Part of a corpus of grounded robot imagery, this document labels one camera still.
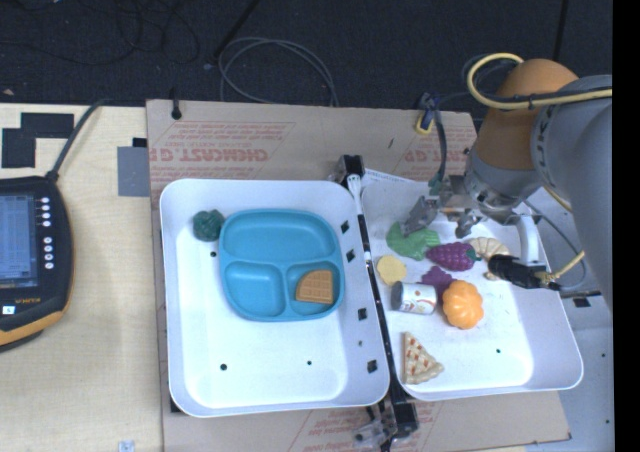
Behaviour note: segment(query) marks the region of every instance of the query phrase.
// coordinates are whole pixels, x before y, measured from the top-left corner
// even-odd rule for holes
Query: black pole
[[[247,8],[244,10],[244,13],[242,13],[240,18],[238,18],[235,25],[231,28],[231,30],[227,33],[227,35],[222,40],[218,48],[214,51],[212,64],[218,61],[218,59],[220,58],[220,54],[222,54],[222,51],[231,42],[231,40],[236,35],[240,27],[244,25],[244,23],[247,21],[247,18],[249,18],[249,15],[253,13],[253,10],[256,8],[256,6],[259,4],[260,1],[261,0],[252,0],[249,6],[247,6]]]
[[[560,49],[562,48],[562,37],[564,35],[564,26],[567,21],[567,9],[569,8],[569,0],[562,0],[560,8],[560,20],[558,21],[558,31],[556,32],[556,44],[553,48],[553,60],[558,61],[560,57]]]

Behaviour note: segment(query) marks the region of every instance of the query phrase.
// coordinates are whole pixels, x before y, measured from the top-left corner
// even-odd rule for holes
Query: beige toy food
[[[482,296],[472,283],[455,280],[442,294],[442,310],[449,324],[460,329],[471,329],[482,317]]]
[[[436,377],[444,370],[442,363],[438,363],[408,331],[404,333],[404,372],[406,384],[419,384]]]
[[[476,253],[487,262],[493,255],[511,254],[507,246],[493,237],[475,237],[469,241],[469,244],[473,249],[475,249]],[[499,279],[495,274],[489,271],[484,273],[484,277],[488,280]]]
[[[393,255],[380,257],[376,269],[382,281],[387,285],[393,285],[396,281],[402,281],[407,275],[407,266]]]
[[[296,286],[296,301],[333,303],[333,275],[327,269],[308,272]]]

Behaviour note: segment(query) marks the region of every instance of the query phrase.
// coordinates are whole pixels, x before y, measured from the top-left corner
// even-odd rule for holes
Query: can label
[[[391,288],[391,308],[394,310],[430,315],[437,302],[436,289],[431,285],[398,281]]]

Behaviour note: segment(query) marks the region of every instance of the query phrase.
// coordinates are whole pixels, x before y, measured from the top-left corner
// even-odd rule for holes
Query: brown waffle piece
[[[318,269],[305,274],[296,287],[296,300],[310,303],[333,303],[333,274]]]

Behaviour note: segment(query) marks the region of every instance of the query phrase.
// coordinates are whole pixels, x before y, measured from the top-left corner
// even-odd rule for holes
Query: blue plate
[[[232,214],[220,231],[219,259],[225,296],[248,319],[317,319],[334,311],[344,296],[340,244],[329,223],[311,212],[263,209]],[[332,274],[333,303],[297,301],[302,277],[319,269]]]

